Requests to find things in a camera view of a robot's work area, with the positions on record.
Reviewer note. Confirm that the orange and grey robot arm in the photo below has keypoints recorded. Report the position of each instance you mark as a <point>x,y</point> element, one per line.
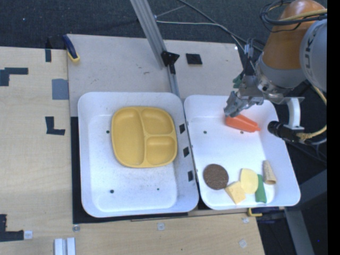
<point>285,49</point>

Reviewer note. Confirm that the beige ice cream cone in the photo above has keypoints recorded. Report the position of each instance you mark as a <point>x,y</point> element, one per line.
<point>268,173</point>

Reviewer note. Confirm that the black cylinder on white bracket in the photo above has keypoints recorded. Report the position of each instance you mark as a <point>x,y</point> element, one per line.
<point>284,131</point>

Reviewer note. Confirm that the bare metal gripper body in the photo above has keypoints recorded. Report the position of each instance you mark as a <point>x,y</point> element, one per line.
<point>261,89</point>

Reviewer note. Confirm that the yellow divided plate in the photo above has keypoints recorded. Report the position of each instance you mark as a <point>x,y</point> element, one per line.
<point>130,137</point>

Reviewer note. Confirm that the yellow cheese wedge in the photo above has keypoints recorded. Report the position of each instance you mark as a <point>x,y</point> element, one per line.
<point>236,193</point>

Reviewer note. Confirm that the green bean pod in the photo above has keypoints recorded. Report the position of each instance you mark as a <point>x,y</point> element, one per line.
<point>261,193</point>

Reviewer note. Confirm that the brown round biscuit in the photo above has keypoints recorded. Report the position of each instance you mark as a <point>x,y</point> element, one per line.
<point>215,177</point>

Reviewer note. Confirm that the white plastic tray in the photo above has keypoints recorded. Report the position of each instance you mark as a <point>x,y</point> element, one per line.
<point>231,153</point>
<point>138,190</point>

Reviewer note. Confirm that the orange carrot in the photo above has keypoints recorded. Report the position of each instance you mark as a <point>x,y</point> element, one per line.
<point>243,124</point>

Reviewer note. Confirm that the pale yellow round slice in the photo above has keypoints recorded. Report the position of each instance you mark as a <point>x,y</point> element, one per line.
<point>248,180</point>

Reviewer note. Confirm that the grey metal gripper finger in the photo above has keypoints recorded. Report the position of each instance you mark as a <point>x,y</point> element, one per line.
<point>245,104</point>
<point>230,105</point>

